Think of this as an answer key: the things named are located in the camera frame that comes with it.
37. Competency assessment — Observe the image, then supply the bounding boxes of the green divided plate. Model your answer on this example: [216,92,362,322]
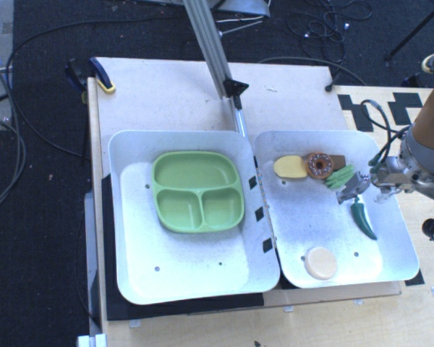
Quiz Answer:
[150,150,246,235]

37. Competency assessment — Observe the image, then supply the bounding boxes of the white plastic tray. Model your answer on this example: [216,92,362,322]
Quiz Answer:
[107,129,281,307]
[253,129,421,290]

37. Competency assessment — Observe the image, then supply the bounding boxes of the light green bean pods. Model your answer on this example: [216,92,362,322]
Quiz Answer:
[323,163,356,190]

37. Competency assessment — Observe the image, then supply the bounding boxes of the dark green chili pepper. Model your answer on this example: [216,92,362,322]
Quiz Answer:
[349,197,378,241]

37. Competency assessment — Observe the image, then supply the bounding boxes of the pale wood board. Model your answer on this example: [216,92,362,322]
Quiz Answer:
[93,56,402,307]

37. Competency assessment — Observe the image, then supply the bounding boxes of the black cylinder on white bracket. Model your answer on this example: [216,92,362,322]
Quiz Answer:
[421,218,434,244]

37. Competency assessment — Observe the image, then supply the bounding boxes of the yellow potato slice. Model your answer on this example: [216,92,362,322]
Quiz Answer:
[273,155,309,180]

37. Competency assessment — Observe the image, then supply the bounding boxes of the brown chocolate bar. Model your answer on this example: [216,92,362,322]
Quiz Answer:
[328,154,347,171]

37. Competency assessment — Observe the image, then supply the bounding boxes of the cream round biscuit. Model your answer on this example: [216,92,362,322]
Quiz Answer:
[303,246,339,281]

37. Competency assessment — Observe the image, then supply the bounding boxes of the thin black and white rod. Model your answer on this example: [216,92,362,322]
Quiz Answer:
[234,108,278,253]

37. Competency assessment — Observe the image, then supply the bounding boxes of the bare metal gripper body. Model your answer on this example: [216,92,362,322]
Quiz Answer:
[369,155,434,201]

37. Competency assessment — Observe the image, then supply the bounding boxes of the brown sprinkled doughnut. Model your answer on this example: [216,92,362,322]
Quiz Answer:
[305,152,335,180]

